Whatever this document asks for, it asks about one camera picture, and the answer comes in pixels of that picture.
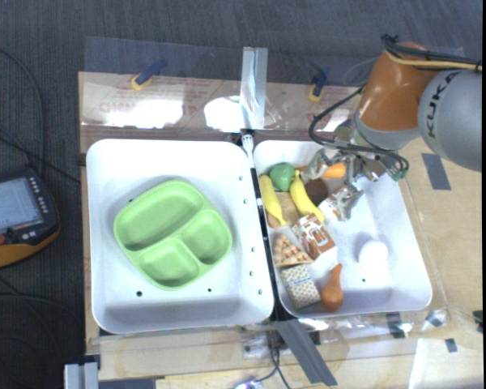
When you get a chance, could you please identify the orange-brown chicken drumstick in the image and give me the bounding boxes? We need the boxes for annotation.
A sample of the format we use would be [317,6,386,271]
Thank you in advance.
[319,263,345,312]

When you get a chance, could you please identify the white egg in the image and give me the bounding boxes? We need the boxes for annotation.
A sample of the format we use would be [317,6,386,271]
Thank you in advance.
[358,239,390,266]

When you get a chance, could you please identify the green divided plate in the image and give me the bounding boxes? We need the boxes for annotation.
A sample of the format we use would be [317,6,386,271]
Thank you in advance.
[113,179,233,291]

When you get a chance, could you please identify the green toy pepper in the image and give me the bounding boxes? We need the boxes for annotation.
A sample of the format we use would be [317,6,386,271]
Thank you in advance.
[269,162,296,192]

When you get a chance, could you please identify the tan bread slice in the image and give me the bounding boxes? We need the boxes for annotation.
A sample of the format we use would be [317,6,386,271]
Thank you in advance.
[266,191,301,229]

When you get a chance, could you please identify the brown and white carton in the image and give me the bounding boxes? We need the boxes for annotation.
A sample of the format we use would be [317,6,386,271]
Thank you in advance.
[290,213,338,261]

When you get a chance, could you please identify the brown round doughnut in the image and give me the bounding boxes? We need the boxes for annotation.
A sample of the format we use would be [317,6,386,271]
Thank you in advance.
[305,177,330,207]

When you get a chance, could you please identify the brown and white packet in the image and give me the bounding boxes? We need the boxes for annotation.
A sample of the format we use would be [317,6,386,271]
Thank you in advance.
[318,184,365,222]

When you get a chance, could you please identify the brown cardboard board red print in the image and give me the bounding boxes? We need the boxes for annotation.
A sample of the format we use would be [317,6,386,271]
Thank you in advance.
[77,71,450,381]

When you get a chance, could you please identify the white plastic tray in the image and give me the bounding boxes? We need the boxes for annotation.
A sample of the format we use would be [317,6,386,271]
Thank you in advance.
[252,139,433,319]
[85,138,275,335]

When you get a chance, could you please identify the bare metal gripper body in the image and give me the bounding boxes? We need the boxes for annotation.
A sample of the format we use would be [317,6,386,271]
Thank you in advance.
[332,124,374,158]

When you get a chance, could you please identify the yellow banana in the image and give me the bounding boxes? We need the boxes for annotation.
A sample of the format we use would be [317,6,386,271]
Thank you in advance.
[258,173,288,227]
[289,169,326,223]

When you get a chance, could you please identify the orange carrot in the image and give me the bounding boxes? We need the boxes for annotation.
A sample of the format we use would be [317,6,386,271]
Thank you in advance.
[322,163,347,179]

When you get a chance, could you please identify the beige patterned carton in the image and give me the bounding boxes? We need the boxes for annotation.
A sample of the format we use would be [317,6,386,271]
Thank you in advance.
[280,263,322,310]

